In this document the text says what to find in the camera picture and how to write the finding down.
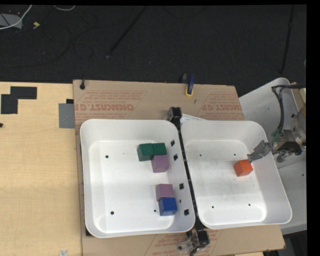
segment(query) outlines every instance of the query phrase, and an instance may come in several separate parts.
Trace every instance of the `mauve block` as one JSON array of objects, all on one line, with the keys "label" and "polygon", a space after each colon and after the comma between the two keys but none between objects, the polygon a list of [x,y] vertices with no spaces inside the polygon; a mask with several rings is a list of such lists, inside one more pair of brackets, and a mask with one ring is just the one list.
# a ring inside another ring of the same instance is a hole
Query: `mauve block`
[{"label": "mauve block", "polygon": [[171,184],[159,184],[155,187],[156,200],[174,198],[174,187]]},{"label": "mauve block", "polygon": [[178,208],[174,197],[163,197],[159,201],[159,210],[161,216],[174,215]]},{"label": "mauve block", "polygon": [[169,168],[169,161],[166,154],[155,155],[151,160],[154,173],[163,173]]}]

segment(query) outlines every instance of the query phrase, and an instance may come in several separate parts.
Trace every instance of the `dark green block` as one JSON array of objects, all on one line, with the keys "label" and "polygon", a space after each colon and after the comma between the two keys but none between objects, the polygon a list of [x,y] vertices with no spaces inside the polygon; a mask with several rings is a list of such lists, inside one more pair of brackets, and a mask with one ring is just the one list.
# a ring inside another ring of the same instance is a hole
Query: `dark green block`
[{"label": "dark green block", "polygon": [[164,143],[154,143],[152,144],[154,155],[166,155],[167,150],[166,150],[166,145]]},{"label": "dark green block", "polygon": [[154,153],[154,147],[151,143],[146,144],[140,144],[137,149],[139,161],[148,161],[151,160],[155,153]]}]

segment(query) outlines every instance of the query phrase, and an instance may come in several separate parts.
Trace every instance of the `colored cube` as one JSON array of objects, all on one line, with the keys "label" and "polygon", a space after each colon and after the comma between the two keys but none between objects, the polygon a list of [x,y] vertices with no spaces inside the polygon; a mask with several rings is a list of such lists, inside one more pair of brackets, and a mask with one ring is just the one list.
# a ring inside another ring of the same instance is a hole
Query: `colored cube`
[{"label": "colored cube", "polygon": [[169,168],[167,155],[155,155],[151,160],[151,165],[154,173],[164,173]]},{"label": "colored cube", "polygon": [[233,165],[233,167],[238,177],[248,175],[253,171],[253,167],[248,159],[244,159],[236,162]]},{"label": "colored cube", "polygon": [[171,184],[159,184],[155,187],[156,200],[160,201],[161,198],[173,198],[174,187]]},{"label": "colored cube", "polygon": [[137,149],[137,153],[139,161],[149,161],[155,155],[154,148],[151,143],[140,144]]},{"label": "colored cube", "polygon": [[166,145],[164,143],[153,143],[152,146],[153,146],[154,155],[167,154]]},{"label": "colored cube", "polygon": [[161,216],[174,215],[178,208],[174,197],[163,197],[159,201],[159,210]]}]

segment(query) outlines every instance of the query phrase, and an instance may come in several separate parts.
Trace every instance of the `yellow object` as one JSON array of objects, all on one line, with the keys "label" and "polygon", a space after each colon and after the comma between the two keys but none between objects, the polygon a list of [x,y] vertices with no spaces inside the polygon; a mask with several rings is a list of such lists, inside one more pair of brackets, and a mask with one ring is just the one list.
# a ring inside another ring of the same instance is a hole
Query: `yellow object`
[{"label": "yellow object", "polygon": [[188,94],[188,86],[185,88],[185,96],[191,98],[194,95],[194,89],[192,89],[191,94]]}]

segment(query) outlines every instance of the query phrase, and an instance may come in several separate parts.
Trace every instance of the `cardboard box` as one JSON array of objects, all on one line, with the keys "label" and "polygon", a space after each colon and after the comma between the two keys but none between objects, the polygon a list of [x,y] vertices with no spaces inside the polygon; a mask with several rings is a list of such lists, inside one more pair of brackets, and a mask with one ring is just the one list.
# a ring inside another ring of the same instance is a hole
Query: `cardboard box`
[{"label": "cardboard box", "polygon": [[[125,81],[73,81],[82,252],[84,256],[184,256],[177,244],[186,233],[96,238],[86,235],[80,127],[89,119],[164,119],[170,107],[207,120],[244,120],[234,86],[195,84],[185,96],[185,84]],[[233,255],[283,249],[278,225],[208,230],[210,244],[198,256]]]}]

